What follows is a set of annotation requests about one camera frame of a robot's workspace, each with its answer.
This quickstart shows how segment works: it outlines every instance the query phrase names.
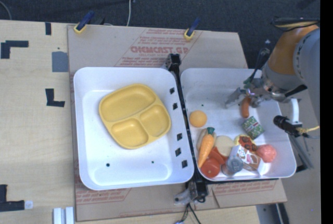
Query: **black cable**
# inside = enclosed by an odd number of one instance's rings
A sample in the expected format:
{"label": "black cable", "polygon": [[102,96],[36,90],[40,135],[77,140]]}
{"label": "black cable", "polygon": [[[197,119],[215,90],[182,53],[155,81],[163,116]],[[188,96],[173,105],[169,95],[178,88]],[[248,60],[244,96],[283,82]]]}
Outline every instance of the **black cable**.
{"label": "black cable", "polygon": [[199,224],[201,224],[201,223],[200,223],[200,221],[199,221],[199,219],[198,219],[198,217],[197,217],[197,215],[196,215],[196,213],[194,213],[194,210],[192,209],[192,207],[191,207],[191,204],[190,204],[190,203],[188,203],[188,206],[189,206],[189,209],[191,209],[191,211],[192,211],[192,213],[193,213],[194,217],[196,218],[196,220],[198,221],[198,223],[199,223]]}
{"label": "black cable", "polygon": [[179,221],[177,221],[175,224],[182,224],[182,223],[186,220],[186,218],[187,218],[187,216],[188,216],[188,209],[191,210],[191,212],[193,213],[193,215],[194,215],[194,217],[196,218],[197,222],[198,222],[199,224],[201,224],[201,222],[199,221],[199,219],[198,219],[196,213],[195,213],[194,210],[192,209],[190,203],[188,203],[188,204],[186,205],[186,207],[185,207],[185,211],[184,211],[184,214],[183,214],[182,218],[181,218]]}

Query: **plastic food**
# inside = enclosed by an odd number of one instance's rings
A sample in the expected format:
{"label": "plastic food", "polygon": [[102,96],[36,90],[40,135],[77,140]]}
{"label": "plastic food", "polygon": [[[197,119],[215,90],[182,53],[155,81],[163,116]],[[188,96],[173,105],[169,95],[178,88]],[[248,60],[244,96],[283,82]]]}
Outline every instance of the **plastic food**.
{"label": "plastic food", "polygon": [[210,151],[208,158],[214,158],[217,160],[217,162],[219,162],[220,165],[225,163],[224,158],[222,157],[222,155],[219,153],[219,151],[217,150],[216,146],[212,149],[212,151]]}
{"label": "plastic food", "polygon": [[199,151],[199,158],[198,158],[198,167],[201,168],[207,157],[209,156],[210,151],[214,147],[214,128],[208,127],[206,134],[202,138],[200,151]]}
{"label": "plastic food", "polygon": [[253,139],[246,135],[246,134],[240,134],[234,139],[235,145],[241,145],[245,149],[255,152],[257,150],[257,145],[254,143]]}
{"label": "plastic food", "polygon": [[215,146],[218,152],[224,156],[225,159],[227,159],[227,157],[230,155],[231,149],[235,146],[235,144],[229,136],[220,135],[216,138]]}
{"label": "plastic food", "polygon": [[207,115],[201,110],[195,110],[189,115],[189,122],[192,126],[201,128],[207,122]]}
{"label": "plastic food", "polygon": [[241,145],[235,146],[232,149],[231,155],[238,156],[243,164],[243,168],[248,171],[257,171],[260,175],[263,175],[266,169],[265,163],[258,155],[245,149]]}
{"label": "plastic food", "polygon": [[265,163],[270,163],[276,157],[276,149],[270,144],[263,144],[258,146],[257,155],[261,157]]}
{"label": "plastic food", "polygon": [[257,138],[264,132],[263,127],[259,124],[254,116],[245,120],[241,126],[252,139]]}
{"label": "plastic food", "polygon": [[216,177],[221,171],[221,165],[215,158],[208,158],[201,167],[201,172],[208,178]]}
{"label": "plastic food", "polygon": [[221,171],[228,177],[232,177],[237,172],[240,172],[243,169],[243,161],[240,157],[233,155],[230,156],[225,164],[221,166]]}
{"label": "plastic food", "polygon": [[[198,139],[198,141],[197,141],[197,145],[196,145],[198,152],[200,151],[202,138],[203,138],[203,136],[205,136],[206,133],[207,133],[207,129],[204,128],[204,129],[201,131],[200,135],[199,135],[199,139]],[[215,132],[213,132],[213,137],[214,137],[214,145],[215,145],[215,142],[216,142],[216,133],[215,133]]]}
{"label": "plastic food", "polygon": [[240,113],[241,113],[241,116],[244,118],[248,118],[250,116],[250,113],[249,113],[250,102],[251,102],[251,98],[248,96],[246,96],[241,101]]}

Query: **toy bread slice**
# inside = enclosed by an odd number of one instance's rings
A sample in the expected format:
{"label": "toy bread slice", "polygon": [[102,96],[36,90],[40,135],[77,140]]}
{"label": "toy bread slice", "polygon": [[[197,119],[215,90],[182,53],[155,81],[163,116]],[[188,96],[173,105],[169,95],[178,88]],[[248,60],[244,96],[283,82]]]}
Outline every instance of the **toy bread slice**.
{"label": "toy bread slice", "polygon": [[219,153],[224,157],[230,155],[231,149],[235,146],[234,141],[225,135],[217,136],[215,146]]}

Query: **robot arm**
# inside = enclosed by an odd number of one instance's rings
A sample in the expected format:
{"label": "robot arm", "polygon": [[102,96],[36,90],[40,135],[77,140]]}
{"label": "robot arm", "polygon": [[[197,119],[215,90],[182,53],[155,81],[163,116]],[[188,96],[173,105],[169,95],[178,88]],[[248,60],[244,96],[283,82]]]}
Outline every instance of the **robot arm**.
{"label": "robot arm", "polygon": [[226,101],[226,106],[240,95],[252,98],[257,107],[268,99],[290,102],[291,96],[308,89],[318,123],[320,123],[320,28],[316,22],[290,23],[262,66],[262,75],[251,75]]}

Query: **white tray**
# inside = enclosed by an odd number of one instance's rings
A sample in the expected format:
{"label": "white tray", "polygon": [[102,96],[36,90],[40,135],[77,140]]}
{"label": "white tray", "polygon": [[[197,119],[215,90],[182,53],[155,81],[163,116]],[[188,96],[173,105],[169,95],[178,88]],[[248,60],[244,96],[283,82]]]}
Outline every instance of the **white tray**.
{"label": "white tray", "polygon": [[[241,127],[244,119],[240,115],[238,104],[226,109],[223,100],[238,87],[242,88],[243,81],[252,72],[253,69],[186,69],[181,75],[181,82],[188,116],[194,110],[204,111],[208,117],[205,127],[214,127],[217,136],[228,135],[231,139],[234,139],[241,133],[245,134]],[[254,116],[265,130],[262,135],[255,139],[256,145],[271,144],[277,150],[276,158],[266,166],[266,173],[261,176],[243,169],[233,177],[227,177],[220,172],[215,178],[207,179],[211,181],[231,181],[286,178],[295,173],[296,160],[288,134],[273,124],[274,117],[281,115],[278,103],[270,100],[262,102],[257,108],[250,107],[250,115]],[[201,130],[202,128],[195,128],[190,125],[194,146]]]}
{"label": "white tray", "polygon": [[[171,128],[156,141],[128,150],[108,133],[98,106],[105,95],[134,83],[149,86],[159,96],[170,115]],[[170,72],[162,68],[82,68],[74,75],[74,96],[80,178],[88,188],[174,184],[192,177],[193,159],[176,82]]]}

